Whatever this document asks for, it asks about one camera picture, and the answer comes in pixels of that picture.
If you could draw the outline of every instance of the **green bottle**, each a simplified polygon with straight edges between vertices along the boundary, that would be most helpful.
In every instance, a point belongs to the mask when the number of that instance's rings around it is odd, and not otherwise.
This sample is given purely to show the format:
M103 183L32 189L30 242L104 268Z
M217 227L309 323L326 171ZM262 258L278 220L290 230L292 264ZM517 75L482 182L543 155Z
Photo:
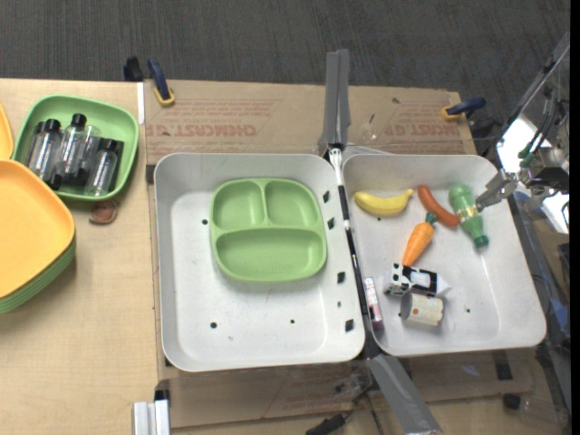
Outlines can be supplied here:
M449 203L453 206L455 215L461 226L471 236L477 248L489 244L489 239L483 233L483 218L479 214L471 188L467 185L456 185L449 190Z

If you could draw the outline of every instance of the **brown round object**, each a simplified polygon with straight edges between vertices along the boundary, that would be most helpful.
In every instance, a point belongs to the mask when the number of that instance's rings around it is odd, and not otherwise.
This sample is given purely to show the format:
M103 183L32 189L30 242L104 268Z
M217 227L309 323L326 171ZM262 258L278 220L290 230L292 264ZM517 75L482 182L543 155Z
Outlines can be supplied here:
M117 217L117 204L107 199L97 201L91 208L91 217L89 220L94 224L110 224Z

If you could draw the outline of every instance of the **white plastic tray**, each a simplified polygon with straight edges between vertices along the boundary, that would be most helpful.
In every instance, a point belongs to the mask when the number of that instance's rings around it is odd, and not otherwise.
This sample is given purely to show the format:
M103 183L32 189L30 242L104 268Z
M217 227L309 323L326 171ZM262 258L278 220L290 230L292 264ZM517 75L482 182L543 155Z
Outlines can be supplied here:
M452 286L439 327L403 322L401 299L383 295L376 282L392 263L401 262L409 234L426 210L415 193L403 213L378 220L357 207L355 191L390 196L425 184L450 208L450 186L468 184L480 194L495 173L489 161L477 156L355 155L344 162L362 276L375 278L385 324L384 332L374 333L375 340L385 352L413 356L517 348L544 338L546 320L505 200L481 213L489 238L484 250L476 251L461 227L436 224L433 241L415 263Z
M328 248L316 275L246 283L221 273L206 224L210 202L221 184L242 178L295 179L313 191ZM176 367L205 372L338 363L361 351L363 319L335 175L326 161L314 155L173 154L156 167L155 198L161 341ZM333 229L326 225L331 218Z

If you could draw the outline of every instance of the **yellow plate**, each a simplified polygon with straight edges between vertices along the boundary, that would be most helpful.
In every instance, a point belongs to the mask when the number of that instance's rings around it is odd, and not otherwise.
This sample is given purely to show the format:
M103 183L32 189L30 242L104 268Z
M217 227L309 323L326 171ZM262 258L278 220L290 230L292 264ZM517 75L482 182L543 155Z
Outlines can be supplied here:
M69 209L31 170L0 159L0 299L34 280L72 243Z
M12 156L14 146L10 124L8 123L4 106L0 103L0 160L8 160Z

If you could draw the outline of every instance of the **dark gray floor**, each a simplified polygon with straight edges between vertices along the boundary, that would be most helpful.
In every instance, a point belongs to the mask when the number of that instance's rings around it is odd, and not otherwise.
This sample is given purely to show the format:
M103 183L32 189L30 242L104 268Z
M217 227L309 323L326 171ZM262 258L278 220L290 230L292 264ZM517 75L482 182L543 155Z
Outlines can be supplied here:
M0 0L0 77L122 81L128 56L170 79L324 83L483 96L504 120L570 30L571 0Z

